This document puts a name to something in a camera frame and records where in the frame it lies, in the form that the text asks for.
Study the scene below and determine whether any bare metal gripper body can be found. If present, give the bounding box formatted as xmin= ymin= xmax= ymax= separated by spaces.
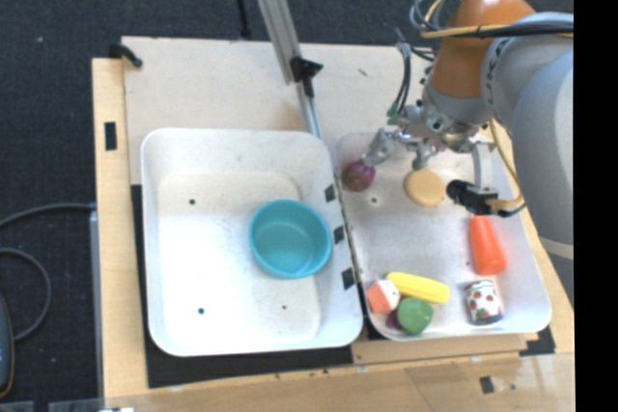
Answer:
xmin=396 ymin=103 xmax=485 ymax=154

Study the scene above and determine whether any beige round biscuit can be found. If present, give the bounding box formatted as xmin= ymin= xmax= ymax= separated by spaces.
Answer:
xmin=403 ymin=168 xmax=447 ymax=209

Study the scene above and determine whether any purple and brown ball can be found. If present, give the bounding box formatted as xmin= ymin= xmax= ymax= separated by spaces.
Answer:
xmin=341 ymin=160 xmax=377 ymax=193

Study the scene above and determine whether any white plastic tray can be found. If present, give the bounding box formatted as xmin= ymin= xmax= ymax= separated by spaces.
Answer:
xmin=140 ymin=127 xmax=365 ymax=358
xmin=332 ymin=129 xmax=553 ymax=343

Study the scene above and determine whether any thin black rod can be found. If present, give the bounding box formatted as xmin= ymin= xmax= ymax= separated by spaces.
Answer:
xmin=331 ymin=158 xmax=371 ymax=333

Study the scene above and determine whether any orange carrot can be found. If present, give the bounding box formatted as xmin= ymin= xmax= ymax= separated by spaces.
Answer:
xmin=467 ymin=213 xmax=508 ymax=277

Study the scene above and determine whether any blue bowl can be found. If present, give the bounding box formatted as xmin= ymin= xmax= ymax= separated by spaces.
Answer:
xmin=247 ymin=199 xmax=334 ymax=281

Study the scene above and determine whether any yellow banana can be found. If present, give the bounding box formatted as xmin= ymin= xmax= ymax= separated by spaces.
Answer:
xmin=385 ymin=271 xmax=452 ymax=305

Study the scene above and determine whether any orange and white wedge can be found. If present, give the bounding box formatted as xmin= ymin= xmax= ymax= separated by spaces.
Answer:
xmin=364 ymin=279 xmax=402 ymax=316

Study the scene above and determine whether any white can with strawberry print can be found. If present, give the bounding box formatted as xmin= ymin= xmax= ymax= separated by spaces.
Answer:
xmin=463 ymin=280 xmax=505 ymax=326

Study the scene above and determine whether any green round toy fruit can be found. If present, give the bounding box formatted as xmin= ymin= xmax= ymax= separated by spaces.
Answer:
xmin=396 ymin=296 xmax=435 ymax=336

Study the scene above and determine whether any black cylinder on white bracket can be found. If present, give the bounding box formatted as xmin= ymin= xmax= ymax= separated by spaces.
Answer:
xmin=445 ymin=141 xmax=501 ymax=216

